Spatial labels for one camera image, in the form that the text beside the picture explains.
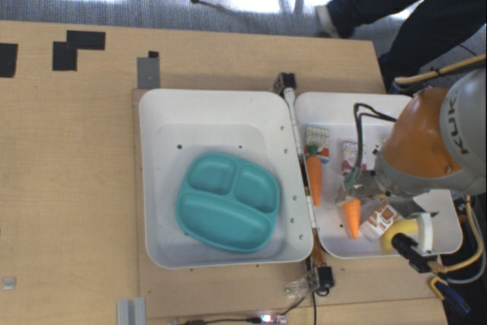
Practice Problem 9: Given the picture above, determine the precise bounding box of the teal divided plate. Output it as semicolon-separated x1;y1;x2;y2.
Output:
174;151;282;254

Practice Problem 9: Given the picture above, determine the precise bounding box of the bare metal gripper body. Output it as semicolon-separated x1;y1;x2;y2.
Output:
350;167;388;203

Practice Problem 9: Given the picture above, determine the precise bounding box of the red and white carton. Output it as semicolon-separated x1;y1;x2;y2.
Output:
339;140;368;177

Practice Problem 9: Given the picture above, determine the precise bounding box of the yellow banana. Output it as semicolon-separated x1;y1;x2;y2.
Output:
381;218;420;253

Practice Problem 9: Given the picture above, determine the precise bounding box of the white and brown carton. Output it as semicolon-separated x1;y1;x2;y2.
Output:
358;200;403;243

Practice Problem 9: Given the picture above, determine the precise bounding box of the black cylinder on white bracket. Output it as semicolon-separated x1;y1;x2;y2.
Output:
391;212;439;275

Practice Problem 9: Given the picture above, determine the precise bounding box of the white plastic tray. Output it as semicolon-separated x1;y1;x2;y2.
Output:
294;91;464;260
138;88;315;271

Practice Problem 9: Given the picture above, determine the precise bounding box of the short orange carrot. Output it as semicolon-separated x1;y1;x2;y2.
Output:
343;197;362;240

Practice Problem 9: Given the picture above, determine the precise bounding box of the colourful printed carton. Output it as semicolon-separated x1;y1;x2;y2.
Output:
304;125;331;164

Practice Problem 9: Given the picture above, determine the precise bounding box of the thin black and white rod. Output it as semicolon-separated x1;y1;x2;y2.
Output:
282;87;319;266

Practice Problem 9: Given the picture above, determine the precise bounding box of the black block with wires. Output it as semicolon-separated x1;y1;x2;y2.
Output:
313;265;336;297
275;72;298;93

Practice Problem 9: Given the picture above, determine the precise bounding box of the long orange carrot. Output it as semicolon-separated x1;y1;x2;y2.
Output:
304;144;324;208

